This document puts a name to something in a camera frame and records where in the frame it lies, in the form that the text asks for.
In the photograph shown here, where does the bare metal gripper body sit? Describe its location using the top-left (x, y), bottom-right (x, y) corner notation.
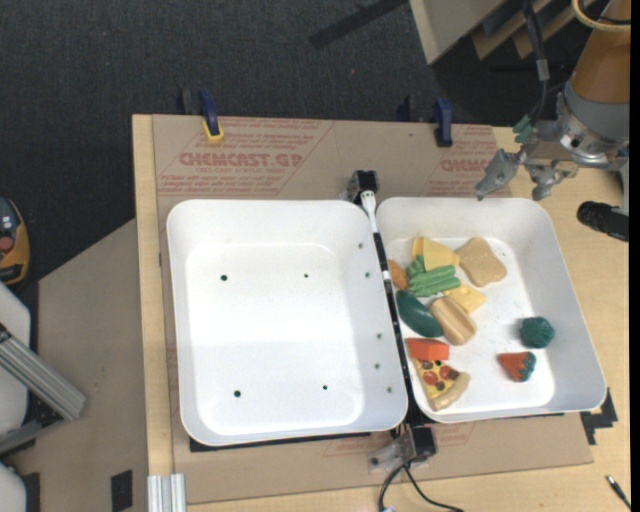
top-left (519, 114), bottom-right (630, 177)

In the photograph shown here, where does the white plastic tray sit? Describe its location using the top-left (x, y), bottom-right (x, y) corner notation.
top-left (374, 196), bottom-right (608, 425)
top-left (165, 198), bottom-right (409, 448)

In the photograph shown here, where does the tan bread slice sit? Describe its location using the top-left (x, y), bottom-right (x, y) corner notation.
top-left (455, 236), bottom-right (508, 289)

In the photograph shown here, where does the yellow cheese wedge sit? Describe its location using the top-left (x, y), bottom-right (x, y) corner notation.
top-left (411, 236), bottom-right (461, 272)

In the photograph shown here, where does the green beans bundle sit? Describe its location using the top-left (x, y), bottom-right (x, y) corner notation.
top-left (405, 254), bottom-right (462, 298)

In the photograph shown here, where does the yellow holed cheese slice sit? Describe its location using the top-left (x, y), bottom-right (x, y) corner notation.
top-left (444, 283), bottom-right (487, 316)

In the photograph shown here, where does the orange toy food piece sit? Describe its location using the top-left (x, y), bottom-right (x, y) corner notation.
top-left (387, 258), bottom-right (410, 292)

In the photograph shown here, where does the thin black and white rod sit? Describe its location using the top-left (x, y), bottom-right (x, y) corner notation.
top-left (360, 190), bottom-right (417, 427)

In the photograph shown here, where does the dark green broccoli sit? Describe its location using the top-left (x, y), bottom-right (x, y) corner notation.
top-left (518, 316), bottom-right (556, 350)

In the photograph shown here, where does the tan bread roll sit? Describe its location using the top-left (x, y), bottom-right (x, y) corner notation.
top-left (429, 295), bottom-right (478, 347)

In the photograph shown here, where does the dark green cucumber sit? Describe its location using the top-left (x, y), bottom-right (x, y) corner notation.
top-left (395, 290), bottom-right (445, 339)

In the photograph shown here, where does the red strawberry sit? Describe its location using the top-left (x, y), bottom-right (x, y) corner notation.
top-left (496, 351), bottom-right (538, 384)

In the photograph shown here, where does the orange carrot piece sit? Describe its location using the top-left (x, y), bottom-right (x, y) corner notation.
top-left (405, 337), bottom-right (451, 363)

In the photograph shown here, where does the brown cardboard board red print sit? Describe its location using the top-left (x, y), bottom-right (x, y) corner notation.
top-left (151, 114), bottom-right (596, 489)

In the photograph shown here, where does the pizza slice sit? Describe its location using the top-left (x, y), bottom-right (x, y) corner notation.
top-left (410, 355), bottom-right (472, 413)

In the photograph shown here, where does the black cylinder on white bracket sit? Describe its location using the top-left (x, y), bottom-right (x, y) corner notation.
top-left (576, 152), bottom-right (631, 243)

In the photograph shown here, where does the black block with thin wires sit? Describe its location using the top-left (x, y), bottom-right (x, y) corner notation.
top-left (368, 424), bottom-right (439, 474)
top-left (348, 169), bottom-right (379, 200)

